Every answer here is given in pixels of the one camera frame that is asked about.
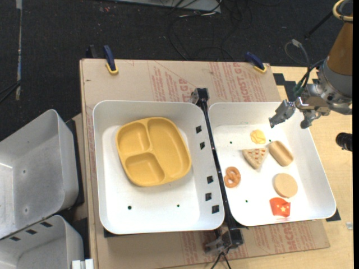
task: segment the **black floor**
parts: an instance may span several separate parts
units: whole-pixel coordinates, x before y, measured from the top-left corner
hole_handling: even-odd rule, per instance
[[[310,62],[326,57],[342,23],[333,16],[305,35],[338,0],[224,0],[222,13],[178,18],[188,10],[99,0],[0,0],[0,91],[17,79],[21,19],[21,94],[2,100],[0,141],[48,109],[64,120],[81,112],[79,60],[94,44],[118,59],[244,61],[254,53],[274,66],[302,66],[284,46],[302,43]],[[293,45],[288,51],[304,61]]]

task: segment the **black metal bracket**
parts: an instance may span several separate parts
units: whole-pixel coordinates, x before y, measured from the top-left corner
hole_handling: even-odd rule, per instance
[[[196,88],[195,91],[191,95],[190,102],[199,106],[202,109],[204,116],[205,116],[206,125],[207,125],[207,129],[208,129],[208,134],[209,134],[209,140],[211,143],[212,154],[213,154],[215,166],[217,169],[220,191],[222,193],[222,200],[223,200],[223,206],[224,206],[224,221],[227,224],[228,230],[229,230],[230,241],[229,241],[228,247],[233,248],[233,247],[237,247],[237,246],[243,244],[243,237],[242,237],[242,233],[238,226],[239,224],[233,218],[233,216],[231,214],[231,210],[229,208],[228,198],[227,198],[227,194],[225,192],[225,185],[224,185],[223,176],[222,176],[222,170],[220,168],[217,152],[215,150],[214,139],[213,139],[211,125],[210,125],[209,117],[208,117],[208,103],[207,103],[208,100],[209,100],[208,90],[206,88]]]

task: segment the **wooden surface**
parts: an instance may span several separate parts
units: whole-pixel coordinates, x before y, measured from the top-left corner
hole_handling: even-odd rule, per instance
[[[299,81],[306,69],[302,67],[272,67],[273,73],[282,73],[286,81]],[[278,86],[282,99],[286,99],[283,86]],[[314,143],[332,188],[339,221],[323,220],[330,248],[285,253],[265,257],[231,260],[232,269],[350,269],[354,268],[353,230],[346,223],[353,223],[353,155],[342,150],[335,142],[337,134],[352,133],[352,116],[335,112],[313,121],[310,127]],[[213,264],[172,267],[173,269],[210,269]],[[216,269],[228,268],[220,262]]]

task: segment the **blue and yellow clamp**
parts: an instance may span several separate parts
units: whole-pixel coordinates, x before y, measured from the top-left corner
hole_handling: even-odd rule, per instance
[[[107,60],[106,67],[107,70],[110,72],[111,75],[118,74],[118,68],[114,62],[113,54],[109,46],[105,45],[103,47],[103,51],[105,53],[105,57]]]
[[[254,66],[253,68],[256,69],[260,73],[265,73],[267,71],[267,68],[263,65],[260,58],[258,58],[256,55],[253,55],[250,52],[247,52],[245,54],[246,61],[251,62]]]

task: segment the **pretzel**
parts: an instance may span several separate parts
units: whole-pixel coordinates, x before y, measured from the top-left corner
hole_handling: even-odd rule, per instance
[[[236,187],[240,181],[241,174],[237,168],[235,168],[234,166],[230,166],[225,170],[224,184],[226,187]]]

